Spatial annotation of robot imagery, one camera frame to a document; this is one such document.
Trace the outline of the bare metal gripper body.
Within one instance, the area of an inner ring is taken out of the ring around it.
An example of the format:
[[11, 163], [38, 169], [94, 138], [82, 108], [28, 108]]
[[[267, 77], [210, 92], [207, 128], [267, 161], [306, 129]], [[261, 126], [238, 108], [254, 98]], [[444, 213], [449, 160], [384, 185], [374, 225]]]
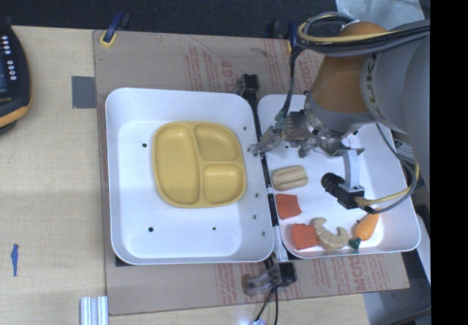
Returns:
[[303, 140], [314, 138], [313, 151], [329, 157], [339, 156], [346, 150], [342, 139], [352, 131], [352, 114], [327, 110], [300, 110], [288, 114], [282, 129], [282, 139], [299, 148]]

